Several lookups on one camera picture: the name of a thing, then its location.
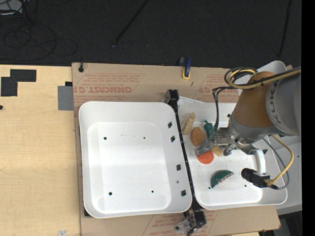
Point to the pale yellow toy piece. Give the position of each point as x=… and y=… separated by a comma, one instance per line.
x=217, y=151

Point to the orange toy bread slice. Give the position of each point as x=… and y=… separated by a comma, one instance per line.
x=197, y=136

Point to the white paper label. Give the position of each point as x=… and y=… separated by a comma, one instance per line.
x=190, y=100

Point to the white plastic tray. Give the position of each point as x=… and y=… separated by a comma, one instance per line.
x=133, y=161
x=236, y=193

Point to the thin black rod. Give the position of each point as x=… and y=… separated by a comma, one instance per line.
x=184, y=151

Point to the teal green toy bottle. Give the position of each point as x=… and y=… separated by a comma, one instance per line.
x=208, y=129

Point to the brown cardboard board red print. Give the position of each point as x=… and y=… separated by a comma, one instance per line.
x=147, y=87

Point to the beige toy bread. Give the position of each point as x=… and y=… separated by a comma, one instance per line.
x=189, y=123

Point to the orange-red round toy slice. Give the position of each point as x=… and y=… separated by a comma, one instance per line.
x=206, y=158

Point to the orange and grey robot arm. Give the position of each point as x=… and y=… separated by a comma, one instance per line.
x=253, y=107

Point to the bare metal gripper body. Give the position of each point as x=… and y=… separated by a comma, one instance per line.
x=224, y=138

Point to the green toy watermelon slice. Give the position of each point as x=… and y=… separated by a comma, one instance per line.
x=217, y=178

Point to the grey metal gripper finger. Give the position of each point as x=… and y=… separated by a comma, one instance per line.
x=204, y=147
x=227, y=152

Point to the black cylinder on white bracket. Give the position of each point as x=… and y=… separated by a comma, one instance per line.
x=253, y=176

